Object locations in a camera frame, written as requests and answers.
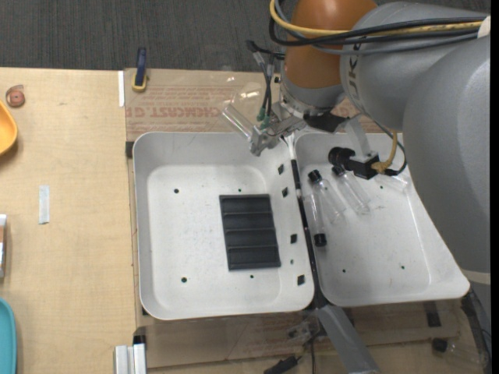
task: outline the yellow cable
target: yellow cable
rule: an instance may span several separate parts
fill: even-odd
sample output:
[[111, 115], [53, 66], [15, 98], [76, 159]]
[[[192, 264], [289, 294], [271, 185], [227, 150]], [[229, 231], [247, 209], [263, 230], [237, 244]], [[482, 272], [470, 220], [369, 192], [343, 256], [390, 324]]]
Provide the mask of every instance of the yellow cable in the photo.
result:
[[[271, 0], [270, 5], [271, 16], [274, 21], [287, 30], [294, 30], [295, 32], [300, 32], [302, 34], [311, 34], [315, 36], [332, 36], [341, 35], [343, 33], [349, 32], [350, 30], [325, 30], [325, 29], [313, 29], [304, 28], [301, 26], [293, 25], [292, 23], [287, 23], [284, 21], [275, 11], [275, 0]], [[386, 30], [383, 32], [375, 32], [370, 35], [376, 36], [387, 36], [395, 34], [414, 34], [420, 32], [437, 32], [442, 30], [459, 30], [459, 29], [470, 29], [479, 27], [482, 21], [469, 22], [469, 23], [452, 23], [448, 25], [428, 25], [428, 26], [415, 26], [413, 28], [400, 29], [400, 30]]]
[[393, 134], [393, 143], [391, 144], [391, 152], [390, 156], [385, 162], [374, 162], [371, 167], [381, 175], [386, 171], [393, 162], [393, 158], [395, 158], [395, 152], [397, 151], [397, 132], [392, 132]]

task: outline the orange bowl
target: orange bowl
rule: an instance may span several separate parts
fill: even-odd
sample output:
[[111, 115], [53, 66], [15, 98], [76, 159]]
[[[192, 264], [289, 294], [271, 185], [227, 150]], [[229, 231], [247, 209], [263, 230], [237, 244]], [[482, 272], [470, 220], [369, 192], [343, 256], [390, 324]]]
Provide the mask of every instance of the orange bowl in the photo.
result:
[[17, 139], [17, 125], [9, 110], [0, 101], [0, 155], [6, 153]]

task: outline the white tray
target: white tray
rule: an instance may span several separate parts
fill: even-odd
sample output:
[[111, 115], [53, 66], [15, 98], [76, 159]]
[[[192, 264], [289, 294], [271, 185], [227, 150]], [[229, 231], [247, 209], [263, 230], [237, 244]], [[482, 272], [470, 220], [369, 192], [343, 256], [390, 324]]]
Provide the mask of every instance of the white tray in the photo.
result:
[[[388, 156], [387, 136], [369, 134], [368, 140], [382, 160]], [[334, 146], [351, 147], [345, 134], [298, 136], [304, 195], [313, 169], [333, 182], [327, 153]], [[152, 132], [135, 142], [133, 158], [140, 299], [149, 314], [195, 319], [299, 311], [311, 303], [310, 259], [284, 143], [254, 157], [235, 133]], [[401, 162], [398, 153], [393, 167]], [[409, 170], [402, 182], [383, 178], [388, 182], [359, 178], [371, 197], [370, 215], [347, 210], [345, 222], [330, 228], [327, 246], [315, 248], [324, 296], [341, 307], [463, 296], [469, 282], [424, 210]], [[271, 196], [279, 268], [228, 270], [219, 196], [244, 194]]]
[[[387, 159], [391, 140], [385, 134], [367, 138], [371, 150]], [[343, 133], [305, 132], [296, 140], [304, 196], [311, 193], [307, 174], [313, 169], [338, 192], [327, 162], [335, 146], [352, 148]], [[399, 150], [392, 167], [399, 168], [402, 162]], [[397, 178], [357, 179], [371, 198], [370, 214], [347, 209], [344, 221], [329, 225], [327, 246], [314, 246], [320, 288], [327, 300], [353, 307], [462, 297], [469, 282], [424, 209], [409, 166]]]
[[[133, 158], [140, 299], [149, 314], [193, 319], [310, 304], [313, 279], [284, 143], [254, 157], [234, 133], [152, 132], [135, 142]], [[249, 194], [271, 196], [279, 268], [228, 270], [219, 196]]]

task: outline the teal container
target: teal container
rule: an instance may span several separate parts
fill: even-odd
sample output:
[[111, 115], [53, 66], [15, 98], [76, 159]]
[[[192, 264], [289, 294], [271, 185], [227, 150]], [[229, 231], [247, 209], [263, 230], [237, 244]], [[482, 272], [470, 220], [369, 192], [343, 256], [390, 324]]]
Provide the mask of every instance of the teal container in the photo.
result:
[[16, 374], [17, 339], [14, 313], [0, 298], [0, 374]]

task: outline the blue clamp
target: blue clamp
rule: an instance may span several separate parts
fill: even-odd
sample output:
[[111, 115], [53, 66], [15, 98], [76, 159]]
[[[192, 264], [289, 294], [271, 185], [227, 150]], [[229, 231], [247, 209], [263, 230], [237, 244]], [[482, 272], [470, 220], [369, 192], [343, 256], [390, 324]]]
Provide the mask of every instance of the blue clamp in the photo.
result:
[[137, 72], [132, 79], [132, 89], [141, 92], [146, 89], [146, 49], [139, 48], [137, 51]]

